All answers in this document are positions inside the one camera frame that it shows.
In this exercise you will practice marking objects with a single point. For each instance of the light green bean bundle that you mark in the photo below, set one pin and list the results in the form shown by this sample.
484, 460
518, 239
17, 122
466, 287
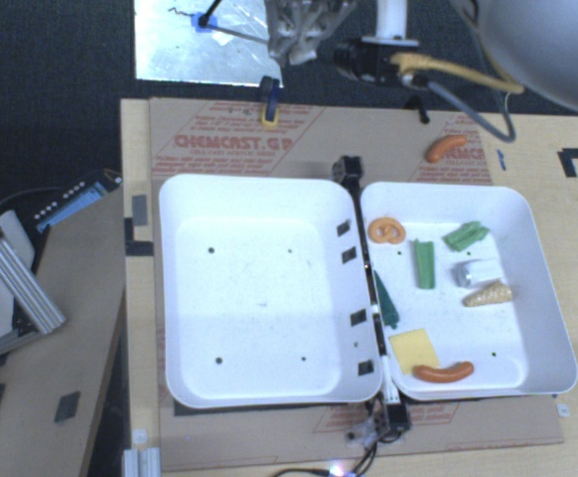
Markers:
465, 236

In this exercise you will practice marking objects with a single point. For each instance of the yellow corn cob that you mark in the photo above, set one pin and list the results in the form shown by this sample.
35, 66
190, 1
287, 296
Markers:
490, 295

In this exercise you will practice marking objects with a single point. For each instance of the dark green pepper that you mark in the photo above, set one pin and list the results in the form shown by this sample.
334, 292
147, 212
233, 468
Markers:
387, 303

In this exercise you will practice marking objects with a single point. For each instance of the brown cardboard board red print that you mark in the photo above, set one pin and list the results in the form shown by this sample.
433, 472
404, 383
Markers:
249, 137

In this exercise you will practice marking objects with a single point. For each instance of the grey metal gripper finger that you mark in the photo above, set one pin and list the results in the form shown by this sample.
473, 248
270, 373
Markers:
314, 28
281, 33

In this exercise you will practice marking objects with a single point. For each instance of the orange pretzel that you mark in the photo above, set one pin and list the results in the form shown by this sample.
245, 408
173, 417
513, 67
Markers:
379, 226

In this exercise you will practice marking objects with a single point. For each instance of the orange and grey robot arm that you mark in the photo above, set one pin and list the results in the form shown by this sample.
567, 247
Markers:
542, 28

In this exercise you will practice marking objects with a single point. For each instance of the yellow cheese slice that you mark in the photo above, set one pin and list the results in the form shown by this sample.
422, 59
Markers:
413, 348

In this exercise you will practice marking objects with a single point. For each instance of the light green celery stick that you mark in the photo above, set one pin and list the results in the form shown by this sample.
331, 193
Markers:
425, 266

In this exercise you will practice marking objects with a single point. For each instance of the white plastic tray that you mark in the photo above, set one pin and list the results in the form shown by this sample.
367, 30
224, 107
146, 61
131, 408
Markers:
254, 291
482, 336

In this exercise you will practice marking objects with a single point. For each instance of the orange sausage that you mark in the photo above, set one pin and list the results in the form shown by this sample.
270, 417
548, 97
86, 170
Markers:
443, 373
447, 148

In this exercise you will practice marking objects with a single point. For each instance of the black cylinder on white bracket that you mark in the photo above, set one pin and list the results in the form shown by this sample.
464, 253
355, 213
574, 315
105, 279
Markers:
390, 60

